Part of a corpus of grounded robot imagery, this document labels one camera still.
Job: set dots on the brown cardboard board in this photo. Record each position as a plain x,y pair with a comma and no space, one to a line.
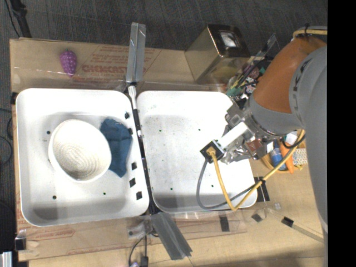
41,65

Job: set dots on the tan wicker basket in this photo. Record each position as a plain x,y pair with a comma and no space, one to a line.
267,160

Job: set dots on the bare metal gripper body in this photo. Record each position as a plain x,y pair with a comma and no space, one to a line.
236,116

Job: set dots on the white plastic tray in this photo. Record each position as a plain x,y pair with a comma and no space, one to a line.
178,149
83,204

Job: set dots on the blue bottle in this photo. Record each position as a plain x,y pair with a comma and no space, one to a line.
276,157

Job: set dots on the white ribbed bowl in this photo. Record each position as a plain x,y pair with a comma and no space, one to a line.
79,152

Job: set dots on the orange carrot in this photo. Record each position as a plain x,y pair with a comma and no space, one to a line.
289,163

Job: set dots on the purple grapes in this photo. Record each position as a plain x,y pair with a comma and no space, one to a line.
68,61

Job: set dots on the gold metal box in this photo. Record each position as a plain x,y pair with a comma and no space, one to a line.
205,54

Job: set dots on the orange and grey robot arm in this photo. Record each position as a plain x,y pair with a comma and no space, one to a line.
278,74

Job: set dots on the blue cloth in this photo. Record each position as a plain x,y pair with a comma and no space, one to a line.
119,146

